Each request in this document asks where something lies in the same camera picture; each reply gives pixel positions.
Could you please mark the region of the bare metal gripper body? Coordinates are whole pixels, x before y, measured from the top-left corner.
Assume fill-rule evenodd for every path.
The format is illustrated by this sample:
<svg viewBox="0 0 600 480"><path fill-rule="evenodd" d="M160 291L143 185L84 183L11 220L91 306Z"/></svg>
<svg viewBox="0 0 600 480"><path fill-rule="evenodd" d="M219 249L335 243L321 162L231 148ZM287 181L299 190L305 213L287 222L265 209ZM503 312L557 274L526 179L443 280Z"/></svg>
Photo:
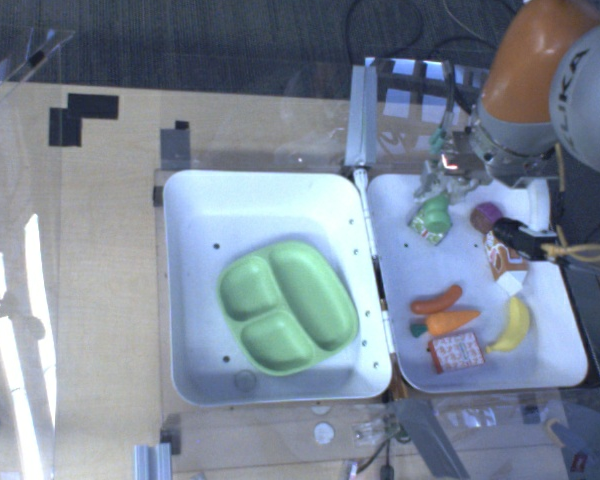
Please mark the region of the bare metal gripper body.
<svg viewBox="0 0 600 480"><path fill-rule="evenodd" d="M448 161L457 167L457 175L478 179L482 184L498 181L507 187L526 187L536 179L558 179L553 147L539 155L521 155L476 130L452 134Z"/></svg>

